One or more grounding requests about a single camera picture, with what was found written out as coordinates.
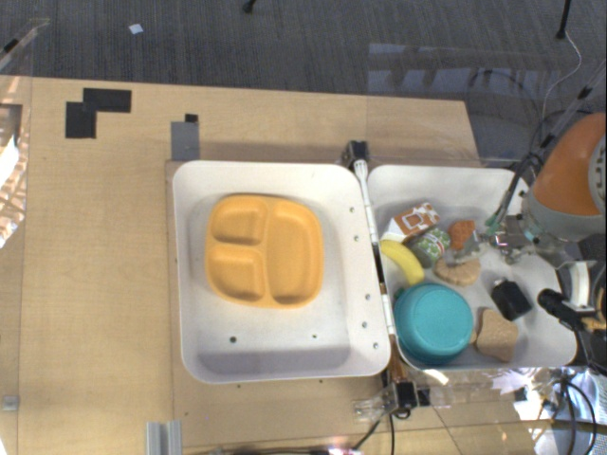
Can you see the orange biscuit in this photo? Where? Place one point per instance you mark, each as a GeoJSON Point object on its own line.
{"type": "Point", "coordinates": [461, 232]}

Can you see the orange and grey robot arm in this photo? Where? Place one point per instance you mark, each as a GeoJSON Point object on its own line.
{"type": "Point", "coordinates": [569, 169]}

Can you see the white plastic tray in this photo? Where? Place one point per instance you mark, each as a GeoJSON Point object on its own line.
{"type": "Point", "coordinates": [265, 344]}
{"type": "Point", "coordinates": [536, 330]}

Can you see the yellow banana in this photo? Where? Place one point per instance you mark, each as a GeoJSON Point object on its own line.
{"type": "Point", "coordinates": [403, 256]}

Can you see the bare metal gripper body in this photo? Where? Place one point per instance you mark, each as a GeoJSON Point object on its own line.
{"type": "Point", "coordinates": [526, 242]}

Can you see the small black bottle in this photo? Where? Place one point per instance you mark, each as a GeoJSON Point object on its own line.
{"type": "Point", "coordinates": [511, 299]}

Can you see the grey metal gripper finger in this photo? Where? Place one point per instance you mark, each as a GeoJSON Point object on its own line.
{"type": "Point", "coordinates": [467, 253]}
{"type": "Point", "coordinates": [483, 239]}

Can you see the tan bread slice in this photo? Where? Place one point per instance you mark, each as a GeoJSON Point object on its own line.
{"type": "Point", "coordinates": [497, 337]}

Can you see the orange and white carton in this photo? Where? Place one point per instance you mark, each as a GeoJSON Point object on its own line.
{"type": "Point", "coordinates": [415, 218]}

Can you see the tan round biscuit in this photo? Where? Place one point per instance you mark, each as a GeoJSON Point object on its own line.
{"type": "Point", "coordinates": [457, 274]}

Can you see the orange divided plate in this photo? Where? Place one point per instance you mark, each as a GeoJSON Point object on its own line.
{"type": "Point", "coordinates": [289, 254]}

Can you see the teal bowl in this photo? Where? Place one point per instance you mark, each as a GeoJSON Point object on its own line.
{"type": "Point", "coordinates": [434, 322]}

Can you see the green and white can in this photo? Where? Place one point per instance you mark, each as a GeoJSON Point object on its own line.
{"type": "Point", "coordinates": [431, 249]}

